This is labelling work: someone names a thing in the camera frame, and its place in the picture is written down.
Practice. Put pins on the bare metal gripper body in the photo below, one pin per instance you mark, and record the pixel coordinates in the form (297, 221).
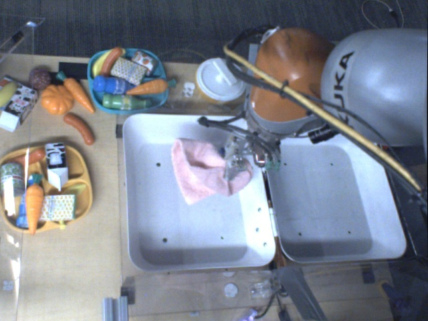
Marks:
(236, 149)

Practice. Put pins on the pink cloth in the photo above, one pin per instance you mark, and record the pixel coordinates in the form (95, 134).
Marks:
(197, 172)

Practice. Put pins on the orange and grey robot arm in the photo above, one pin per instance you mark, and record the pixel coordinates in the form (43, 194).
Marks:
(368, 79)

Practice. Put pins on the yellow cup with white lid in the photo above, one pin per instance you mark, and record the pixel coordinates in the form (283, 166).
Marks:
(217, 79)

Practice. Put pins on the blue divided plate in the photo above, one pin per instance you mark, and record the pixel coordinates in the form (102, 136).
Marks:
(160, 104)

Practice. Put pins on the white plastic tray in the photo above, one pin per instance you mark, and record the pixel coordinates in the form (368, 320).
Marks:
(334, 206)
(187, 226)

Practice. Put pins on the orange carrot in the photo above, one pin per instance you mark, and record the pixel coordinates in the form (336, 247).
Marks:
(34, 202)
(78, 94)
(150, 87)

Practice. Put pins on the green bottle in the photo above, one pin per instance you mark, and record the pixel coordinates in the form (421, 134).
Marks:
(123, 101)

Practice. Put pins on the white can with orange print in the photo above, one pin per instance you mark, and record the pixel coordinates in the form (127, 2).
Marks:
(145, 60)

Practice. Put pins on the yellow patterned carton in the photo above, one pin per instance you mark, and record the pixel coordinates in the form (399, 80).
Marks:
(128, 70)
(60, 207)

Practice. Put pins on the blue bottle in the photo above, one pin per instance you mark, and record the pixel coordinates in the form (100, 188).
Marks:
(21, 216)
(110, 84)

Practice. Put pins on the brown sausage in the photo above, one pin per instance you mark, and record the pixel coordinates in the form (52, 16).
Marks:
(80, 129)
(33, 156)
(110, 60)

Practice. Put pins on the yellow divided plate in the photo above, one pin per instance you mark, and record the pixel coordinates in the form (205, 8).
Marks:
(82, 189)

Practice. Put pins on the yellow banana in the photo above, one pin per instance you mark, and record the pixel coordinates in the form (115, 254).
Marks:
(97, 63)

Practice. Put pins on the yellow green fruit slice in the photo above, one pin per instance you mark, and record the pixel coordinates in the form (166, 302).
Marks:
(77, 189)

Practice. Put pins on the cow print milk carton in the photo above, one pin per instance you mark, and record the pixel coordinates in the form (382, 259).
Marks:
(21, 104)
(57, 166)

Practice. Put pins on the orange pumpkin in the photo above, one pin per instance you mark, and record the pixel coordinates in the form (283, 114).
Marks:
(57, 99)

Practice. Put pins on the dark brown ball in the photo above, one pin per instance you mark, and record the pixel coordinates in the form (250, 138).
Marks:
(39, 78)

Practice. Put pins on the green patterned can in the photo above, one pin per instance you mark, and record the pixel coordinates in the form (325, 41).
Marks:
(11, 177)

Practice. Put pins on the yellow green corn cob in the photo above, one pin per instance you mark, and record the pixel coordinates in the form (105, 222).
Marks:
(7, 94)

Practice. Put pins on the black cylinder on white bracket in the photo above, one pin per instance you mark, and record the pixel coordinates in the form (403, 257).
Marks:
(322, 135)

